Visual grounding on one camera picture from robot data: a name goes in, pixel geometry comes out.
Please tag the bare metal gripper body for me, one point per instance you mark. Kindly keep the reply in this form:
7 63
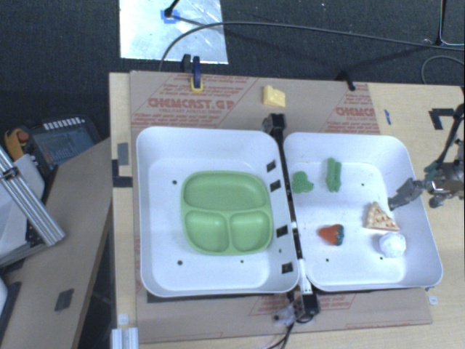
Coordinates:
450 180

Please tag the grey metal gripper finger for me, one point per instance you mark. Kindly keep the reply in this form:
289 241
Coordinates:
407 187
399 201

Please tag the pizza slice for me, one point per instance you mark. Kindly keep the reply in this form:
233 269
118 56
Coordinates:
378 218

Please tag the white crumpled ball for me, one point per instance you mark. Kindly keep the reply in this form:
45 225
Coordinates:
392 245

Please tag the green bean bunch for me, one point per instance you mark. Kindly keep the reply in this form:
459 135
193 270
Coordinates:
332 176

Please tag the white plastic tray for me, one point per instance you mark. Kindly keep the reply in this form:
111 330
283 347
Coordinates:
163 209
356 264

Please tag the red strawberry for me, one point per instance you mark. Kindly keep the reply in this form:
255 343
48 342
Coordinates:
328 234

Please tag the green broccoli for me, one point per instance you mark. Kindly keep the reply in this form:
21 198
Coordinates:
301 184

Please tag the thin black and white rod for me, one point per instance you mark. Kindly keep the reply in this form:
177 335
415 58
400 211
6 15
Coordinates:
287 184

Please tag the yellow cheese wedge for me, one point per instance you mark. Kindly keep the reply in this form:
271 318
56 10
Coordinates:
273 96

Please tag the green divided plate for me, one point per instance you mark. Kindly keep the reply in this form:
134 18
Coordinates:
225 191

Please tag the brown cardboard board red print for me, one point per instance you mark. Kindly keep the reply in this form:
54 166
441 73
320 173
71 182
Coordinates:
232 96

